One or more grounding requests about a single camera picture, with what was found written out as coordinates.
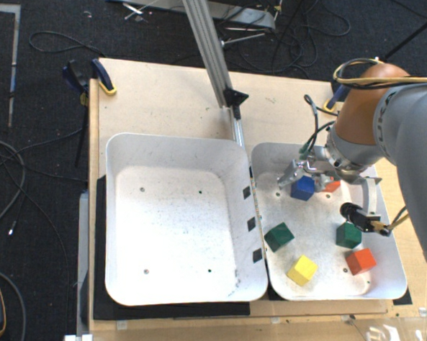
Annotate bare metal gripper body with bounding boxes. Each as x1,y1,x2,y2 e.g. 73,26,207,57
297,144,372,185

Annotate orange cube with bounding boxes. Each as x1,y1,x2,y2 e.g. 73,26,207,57
343,246,378,278
323,178,342,194

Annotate blue cube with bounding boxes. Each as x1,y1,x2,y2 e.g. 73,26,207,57
289,175,316,203

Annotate green cube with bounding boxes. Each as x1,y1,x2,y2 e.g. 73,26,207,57
334,222,364,250
263,221,296,254

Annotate white plastic tray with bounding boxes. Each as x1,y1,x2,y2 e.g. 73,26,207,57
96,131,277,315
242,140,417,309

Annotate yellow cube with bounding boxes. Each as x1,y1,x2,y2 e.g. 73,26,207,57
286,254,319,288

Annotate pale wood board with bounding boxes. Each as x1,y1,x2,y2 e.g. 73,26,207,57
81,57,427,341

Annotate black cylinder on white bracket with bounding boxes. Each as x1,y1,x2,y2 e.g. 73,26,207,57
338,175,384,235

